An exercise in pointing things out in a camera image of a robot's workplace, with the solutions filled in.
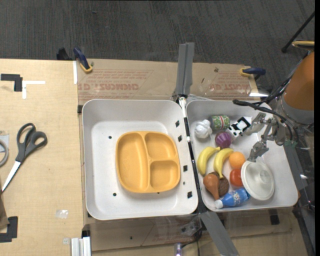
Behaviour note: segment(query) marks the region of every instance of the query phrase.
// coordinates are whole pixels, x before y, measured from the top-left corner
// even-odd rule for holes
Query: white plastic tray
[[[106,221],[195,211],[197,189],[178,104],[169,100],[93,99],[83,106],[82,123],[86,208],[92,217]],[[122,134],[132,131],[162,132],[174,140],[181,171],[175,188],[142,194],[121,186],[116,170],[116,144]]]
[[[261,105],[263,107],[270,108],[267,104]],[[238,106],[233,104],[232,101],[219,101],[219,100],[194,100],[191,101],[186,107],[186,113],[190,128],[190,137],[192,141],[192,150],[194,153],[195,161],[197,161],[200,152],[208,146],[215,147],[215,135],[213,131],[212,135],[206,139],[199,139],[195,136],[196,123],[207,119],[209,116],[227,115],[230,118],[230,124],[233,124],[241,117],[255,118],[259,113],[258,110],[254,110],[248,106]],[[272,117],[271,114],[266,114],[266,118]],[[253,145],[261,139],[265,127],[258,133],[252,135],[243,135],[238,137],[232,144],[231,148],[234,151],[242,152],[246,158],[249,157],[250,151]],[[271,170],[274,182],[275,190],[273,196],[265,201],[259,201],[254,198],[250,198],[241,206],[228,207],[222,209],[216,209],[215,200],[211,193],[203,185],[203,176],[199,173],[199,182],[201,187],[201,195],[205,206],[215,212],[230,212],[240,210],[252,210],[252,209],[265,209],[265,208],[281,208],[293,206],[298,200],[298,190],[293,179],[291,169],[287,160],[287,156],[283,146],[278,146],[274,141],[267,141],[266,143],[269,151],[267,151],[262,157],[258,157],[258,160],[265,163]],[[211,157],[207,163],[206,173],[213,172],[213,161],[215,155]],[[224,163],[223,174],[229,179],[232,168],[228,161]],[[236,189],[230,184],[229,191]]]

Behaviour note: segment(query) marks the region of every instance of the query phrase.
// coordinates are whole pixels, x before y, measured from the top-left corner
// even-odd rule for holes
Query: toy orange
[[[241,169],[233,169],[230,172],[229,180],[232,185],[237,187],[243,187],[244,184],[242,183],[241,179]]]
[[[239,151],[234,151],[229,156],[229,163],[234,169],[241,169],[242,165],[245,163],[246,157]]]

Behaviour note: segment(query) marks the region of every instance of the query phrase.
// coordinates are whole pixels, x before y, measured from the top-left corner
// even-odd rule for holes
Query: banana
[[[196,161],[196,167],[202,176],[204,176],[206,174],[208,159],[215,152],[217,152],[219,150],[220,150],[219,146],[218,147],[207,146],[204,150],[201,151],[201,153]]]
[[[216,154],[213,160],[213,169],[219,174],[220,179],[223,178],[222,167],[224,166],[224,162],[233,151],[234,149],[230,147],[223,148]]]

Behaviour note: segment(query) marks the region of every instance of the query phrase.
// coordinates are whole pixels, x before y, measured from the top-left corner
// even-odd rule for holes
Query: blue bottle
[[[241,187],[225,194],[222,199],[216,200],[214,204],[215,208],[217,209],[221,209],[222,207],[235,207],[248,201],[249,198],[250,195],[248,194],[248,192],[243,187]]]

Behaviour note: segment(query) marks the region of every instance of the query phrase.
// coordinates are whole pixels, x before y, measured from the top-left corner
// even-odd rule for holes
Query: white bowl
[[[275,192],[274,176],[262,162],[244,162],[241,168],[241,179],[246,191],[257,200],[268,200]]]

